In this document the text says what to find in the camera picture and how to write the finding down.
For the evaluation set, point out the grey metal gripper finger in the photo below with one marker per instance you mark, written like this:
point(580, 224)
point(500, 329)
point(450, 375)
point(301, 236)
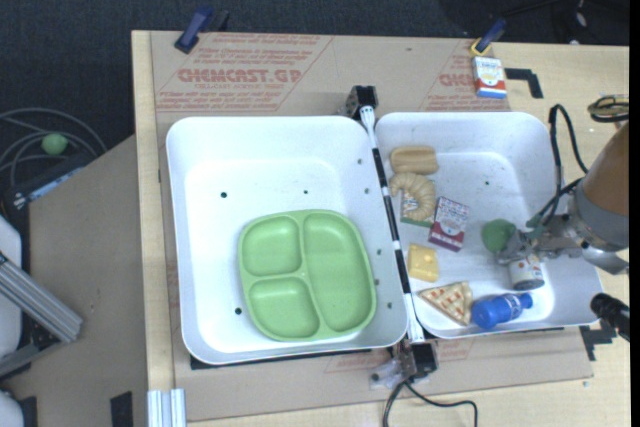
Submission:
point(534, 258)
point(507, 256)

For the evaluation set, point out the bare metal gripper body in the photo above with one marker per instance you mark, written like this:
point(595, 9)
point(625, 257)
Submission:
point(560, 246)

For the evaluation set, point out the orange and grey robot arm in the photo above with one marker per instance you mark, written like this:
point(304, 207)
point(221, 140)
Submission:
point(602, 185)

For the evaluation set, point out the small white and orange can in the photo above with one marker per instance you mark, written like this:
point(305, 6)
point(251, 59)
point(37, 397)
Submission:
point(527, 276)

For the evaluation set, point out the green round vegetable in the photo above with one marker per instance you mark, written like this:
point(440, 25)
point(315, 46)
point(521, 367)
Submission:
point(496, 235)

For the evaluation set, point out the blue bottle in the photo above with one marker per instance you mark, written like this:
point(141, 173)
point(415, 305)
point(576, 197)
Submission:
point(492, 311)

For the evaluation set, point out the purple and white carton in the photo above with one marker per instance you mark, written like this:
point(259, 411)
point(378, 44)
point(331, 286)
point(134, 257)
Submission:
point(450, 225)

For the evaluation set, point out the pizza slice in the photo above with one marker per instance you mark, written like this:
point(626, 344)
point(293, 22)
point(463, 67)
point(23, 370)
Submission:
point(450, 301)

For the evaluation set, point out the yellow cheese block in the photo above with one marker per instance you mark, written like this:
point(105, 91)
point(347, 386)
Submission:
point(423, 262)

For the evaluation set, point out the white plastic tray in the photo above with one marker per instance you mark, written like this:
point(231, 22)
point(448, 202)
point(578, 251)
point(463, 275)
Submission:
point(280, 175)
point(490, 150)

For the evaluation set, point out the tan croissant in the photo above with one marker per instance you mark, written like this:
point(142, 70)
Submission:
point(422, 190)

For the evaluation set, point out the small white and green carton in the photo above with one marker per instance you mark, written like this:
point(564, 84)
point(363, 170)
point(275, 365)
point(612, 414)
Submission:
point(410, 206)

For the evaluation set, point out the thin black and white rod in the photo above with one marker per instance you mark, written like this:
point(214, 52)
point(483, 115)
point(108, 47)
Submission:
point(388, 205)

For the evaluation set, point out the tan hot dog bun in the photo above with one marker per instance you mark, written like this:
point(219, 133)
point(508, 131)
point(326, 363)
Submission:
point(414, 160)

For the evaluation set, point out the green divided plate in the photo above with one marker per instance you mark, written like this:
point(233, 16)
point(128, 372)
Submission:
point(330, 260)

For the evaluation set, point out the white orange and blue carton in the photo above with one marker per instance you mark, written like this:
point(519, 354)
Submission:
point(489, 76)

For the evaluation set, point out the brown cardboard board red print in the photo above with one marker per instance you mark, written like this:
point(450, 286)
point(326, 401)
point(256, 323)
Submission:
point(310, 65)

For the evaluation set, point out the green ball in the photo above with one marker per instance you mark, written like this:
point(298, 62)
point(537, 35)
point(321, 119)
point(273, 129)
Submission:
point(54, 143)

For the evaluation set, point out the black cylinder on white bracket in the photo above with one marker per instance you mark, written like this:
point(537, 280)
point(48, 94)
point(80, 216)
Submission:
point(609, 310)

